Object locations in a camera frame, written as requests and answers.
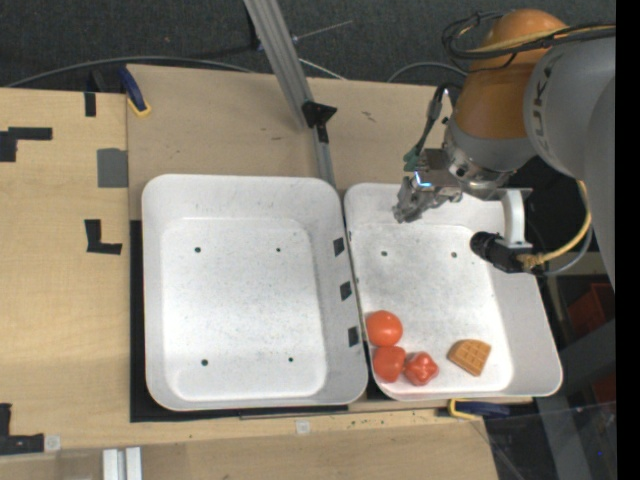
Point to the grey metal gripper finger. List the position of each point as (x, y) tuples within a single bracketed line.
[(425, 200), (404, 205)]

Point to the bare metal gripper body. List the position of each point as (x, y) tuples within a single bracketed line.
[(450, 175)]

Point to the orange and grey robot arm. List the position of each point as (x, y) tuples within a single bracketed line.
[(500, 103)]

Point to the white plastic tray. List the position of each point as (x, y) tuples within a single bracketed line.
[(240, 298), (430, 293)]

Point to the red tomato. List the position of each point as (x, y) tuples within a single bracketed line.
[(384, 328)]

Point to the red-orange toy fruit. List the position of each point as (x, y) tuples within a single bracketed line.
[(388, 364)]

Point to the tan waffle piece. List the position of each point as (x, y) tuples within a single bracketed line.
[(470, 356)]

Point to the red bell pepper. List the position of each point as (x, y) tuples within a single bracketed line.
[(421, 369)]

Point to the black cylinder on white bracket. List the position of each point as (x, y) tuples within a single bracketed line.
[(500, 253)]

